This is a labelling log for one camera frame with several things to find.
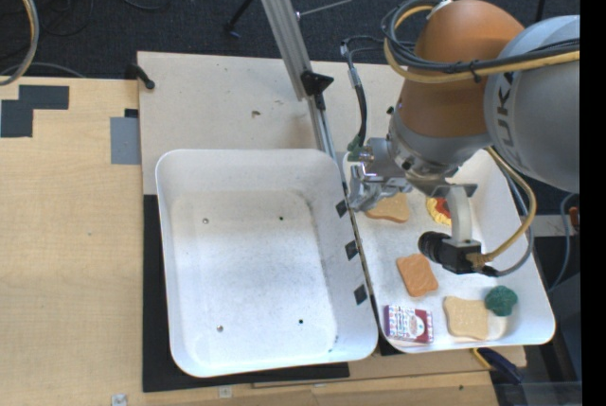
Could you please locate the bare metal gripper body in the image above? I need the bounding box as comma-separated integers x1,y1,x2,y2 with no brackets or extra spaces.
363,136,459,198

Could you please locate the tan bread slice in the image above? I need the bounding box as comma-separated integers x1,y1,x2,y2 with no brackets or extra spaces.
364,191,411,224

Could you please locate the yellow and red pizza slice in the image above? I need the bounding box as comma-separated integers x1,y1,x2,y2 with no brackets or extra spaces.
425,196,454,227

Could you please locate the thin black and white rod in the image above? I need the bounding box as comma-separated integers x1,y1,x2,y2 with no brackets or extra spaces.
340,167,382,339

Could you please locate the orange toast slice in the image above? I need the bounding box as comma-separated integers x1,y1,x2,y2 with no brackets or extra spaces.
396,253,440,298

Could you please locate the white plastic tray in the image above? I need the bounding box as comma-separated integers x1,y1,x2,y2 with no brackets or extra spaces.
154,148,381,380
347,148,557,355

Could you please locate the purple and white carton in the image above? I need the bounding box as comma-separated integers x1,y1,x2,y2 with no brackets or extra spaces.
383,304,435,345

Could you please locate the pale bread slice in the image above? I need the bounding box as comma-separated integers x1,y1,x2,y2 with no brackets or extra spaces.
442,295,508,343

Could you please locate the green broccoli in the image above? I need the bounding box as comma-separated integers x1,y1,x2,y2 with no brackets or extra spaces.
483,285,519,317

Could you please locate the pale wood board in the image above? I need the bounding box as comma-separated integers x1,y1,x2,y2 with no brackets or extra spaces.
136,51,527,390

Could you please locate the black cylinder on white bracket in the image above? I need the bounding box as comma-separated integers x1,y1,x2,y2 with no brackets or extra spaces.
417,184,484,275

